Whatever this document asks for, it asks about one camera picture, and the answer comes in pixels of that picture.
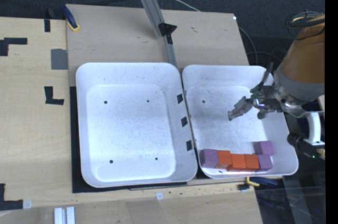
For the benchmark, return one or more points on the pale wood board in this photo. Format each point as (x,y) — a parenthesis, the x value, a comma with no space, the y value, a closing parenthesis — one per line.
(118,40)

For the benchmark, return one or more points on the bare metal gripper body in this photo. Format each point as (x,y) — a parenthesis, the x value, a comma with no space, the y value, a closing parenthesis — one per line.
(274,104)

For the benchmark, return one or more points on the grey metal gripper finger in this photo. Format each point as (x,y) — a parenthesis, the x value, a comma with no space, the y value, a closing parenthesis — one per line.
(239,110)
(262,114)

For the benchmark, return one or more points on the white plastic tray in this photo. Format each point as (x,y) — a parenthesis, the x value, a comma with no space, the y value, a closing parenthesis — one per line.
(132,133)
(219,128)

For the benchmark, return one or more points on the orange cube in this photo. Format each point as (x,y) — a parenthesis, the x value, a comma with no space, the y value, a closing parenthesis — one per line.
(251,161)
(224,157)
(238,161)

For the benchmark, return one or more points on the purple cube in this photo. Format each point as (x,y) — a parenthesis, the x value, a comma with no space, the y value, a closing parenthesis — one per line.
(265,147)
(264,161)
(210,156)

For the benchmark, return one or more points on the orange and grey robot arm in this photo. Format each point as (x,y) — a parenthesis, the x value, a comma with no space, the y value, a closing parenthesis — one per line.
(303,64)

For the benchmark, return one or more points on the black cylinder on white bracket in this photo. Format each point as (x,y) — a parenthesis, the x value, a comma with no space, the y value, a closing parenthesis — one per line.
(314,128)

